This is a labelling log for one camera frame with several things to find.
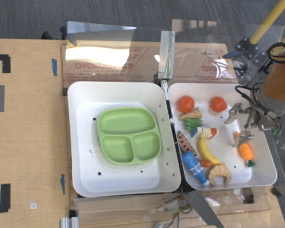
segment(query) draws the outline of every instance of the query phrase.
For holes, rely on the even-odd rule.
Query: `green divided plate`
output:
[[[97,123],[100,146],[115,164],[149,162],[159,156],[162,141],[153,114],[142,107],[102,112]]]

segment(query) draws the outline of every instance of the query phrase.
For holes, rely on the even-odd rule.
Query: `yellow banana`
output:
[[[222,162],[220,162],[219,159],[215,157],[208,149],[205,138],[203,137],[199,138],[198,147],[199,147],[199,153],[201,154],[201,156],[205,160],[210,161],[212,165],[222,164]]]

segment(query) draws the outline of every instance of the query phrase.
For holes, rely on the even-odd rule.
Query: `toy watermelon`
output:
[[[196,154],[195,150],[193,149],[192,145],[189,143],[189,141],[186,139],[186,137],[184,136],[184,134],[181,131],[179,131],[177,133],[177,140],[179,142],[180,149],[183,152],[191,151],[194,156],[197,156],[197,154]]]

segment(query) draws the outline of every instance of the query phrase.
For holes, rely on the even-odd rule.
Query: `toy carrot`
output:
[[[241,156],[244,160],[248,161],[248,167],[255,166],[255,164],[252,161],[252,158],[253,158],[252,150],[247,143],[243,143],[239,147],[239,153],[241,154]]]
[[[202,167],[211,167],[212,163],[208,160],[197,159]]]

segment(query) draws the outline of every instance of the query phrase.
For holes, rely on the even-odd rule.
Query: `bread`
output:
[[[192,111],[188,112],[188,113],[185,113],[183,115],[180,116],[180,120],[183,121],[185,120],[186,118],[202,118],[202,113],[200,111],[200,109],[197,107],[195,109],[193,109]]]

